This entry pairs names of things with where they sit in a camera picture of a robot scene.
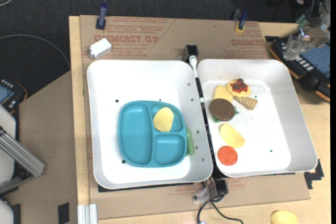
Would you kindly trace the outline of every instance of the blue divided plate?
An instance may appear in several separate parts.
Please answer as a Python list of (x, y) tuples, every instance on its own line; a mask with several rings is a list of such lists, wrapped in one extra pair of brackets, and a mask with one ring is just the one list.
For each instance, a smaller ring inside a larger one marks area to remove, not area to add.
[[(170, 108), (174, 113), (170, 132), (153, 126), (156, 113)], [(183, 116), (175, 106), (155, 101), (127, 103), (120, 111), (118, 124), (120, 153), (126, 162), (140, 167), (168, 167), (183, 160), (187, 135)]]

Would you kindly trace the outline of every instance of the red tomato slice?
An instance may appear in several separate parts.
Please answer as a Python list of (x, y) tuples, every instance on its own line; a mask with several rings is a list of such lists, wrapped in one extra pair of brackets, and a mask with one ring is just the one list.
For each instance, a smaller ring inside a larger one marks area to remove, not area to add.
[(226, 166), (232, 166), (238, 161), (238, 154), (231, 146), (221, 147), (218, 150), (217, 157), (219, 161)]

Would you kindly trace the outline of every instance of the white eraser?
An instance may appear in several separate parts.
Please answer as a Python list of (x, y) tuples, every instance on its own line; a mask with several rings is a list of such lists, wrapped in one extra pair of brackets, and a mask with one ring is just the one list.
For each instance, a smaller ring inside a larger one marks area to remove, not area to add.
[(106, 38), (92, 44), (87, 53), (90, 59), (99, 59), (108, 54), (112, 49), (111, 43)]

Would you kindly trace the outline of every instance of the waffle cone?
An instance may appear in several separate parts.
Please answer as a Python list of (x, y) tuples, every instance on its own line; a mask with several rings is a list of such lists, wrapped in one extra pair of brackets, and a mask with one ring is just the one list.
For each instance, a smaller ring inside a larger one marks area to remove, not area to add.
[(254, 109), (258, 103), (257, 99), (251, 98), (251, 97), (236, 97), (233, 96), (235, 100), (237, 100), (239, 103), (244, 105), (247, 109)]

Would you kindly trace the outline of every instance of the brown patty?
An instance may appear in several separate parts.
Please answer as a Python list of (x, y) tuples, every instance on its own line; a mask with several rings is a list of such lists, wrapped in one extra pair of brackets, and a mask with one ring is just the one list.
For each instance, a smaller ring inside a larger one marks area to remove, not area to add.
[(214, 99), (210, 103), (211, 114), (219, 121), (229, 121), (235, 115), (235, 108), (225, 99)]

